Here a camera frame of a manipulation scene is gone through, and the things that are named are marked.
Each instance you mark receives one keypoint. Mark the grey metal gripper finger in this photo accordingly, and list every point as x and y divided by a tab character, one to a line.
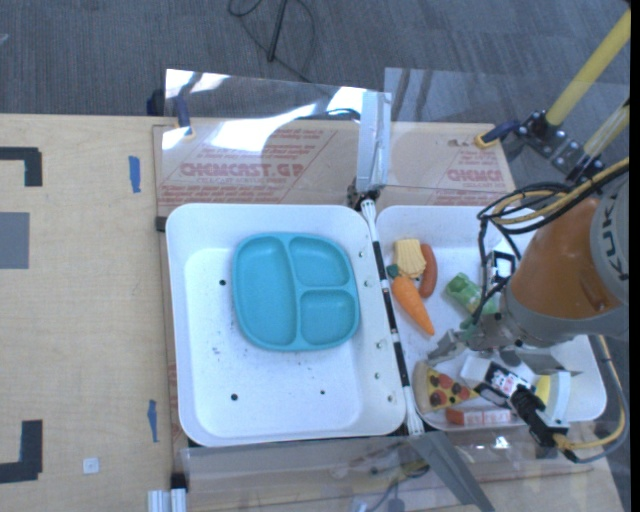
510	357
446	347

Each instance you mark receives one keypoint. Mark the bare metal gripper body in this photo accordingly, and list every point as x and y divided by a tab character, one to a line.
492	331

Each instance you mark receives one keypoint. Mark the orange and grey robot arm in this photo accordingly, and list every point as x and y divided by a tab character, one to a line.
560	270

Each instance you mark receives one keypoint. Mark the white carton with cow print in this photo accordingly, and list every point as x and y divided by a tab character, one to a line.
500	380

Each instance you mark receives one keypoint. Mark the toy pizza slice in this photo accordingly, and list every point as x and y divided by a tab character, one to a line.
440	390

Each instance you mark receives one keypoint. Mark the yellow toy banana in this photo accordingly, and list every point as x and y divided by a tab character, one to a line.
543	390

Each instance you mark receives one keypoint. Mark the green packet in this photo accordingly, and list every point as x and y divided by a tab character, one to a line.
465	292

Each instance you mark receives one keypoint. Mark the orange toy carrot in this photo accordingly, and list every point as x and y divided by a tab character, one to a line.
412	300

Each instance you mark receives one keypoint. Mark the orange and white small carton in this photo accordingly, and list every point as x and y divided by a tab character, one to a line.
475	416

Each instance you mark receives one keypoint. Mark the red-brown toy sausage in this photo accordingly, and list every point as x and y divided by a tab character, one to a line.
429	272

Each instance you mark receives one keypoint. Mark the thin black and white rod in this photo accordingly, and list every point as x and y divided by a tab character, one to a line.
384	280

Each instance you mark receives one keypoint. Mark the yellow ridged toy food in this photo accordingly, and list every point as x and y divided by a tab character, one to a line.
410	256

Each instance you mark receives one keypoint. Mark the white plastic tray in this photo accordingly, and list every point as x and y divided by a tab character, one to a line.
280	385
450	230

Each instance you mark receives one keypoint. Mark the blue divided plate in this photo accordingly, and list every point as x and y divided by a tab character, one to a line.
280	295

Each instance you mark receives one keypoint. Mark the brown cardboard board red print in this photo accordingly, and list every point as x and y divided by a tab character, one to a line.
310	160

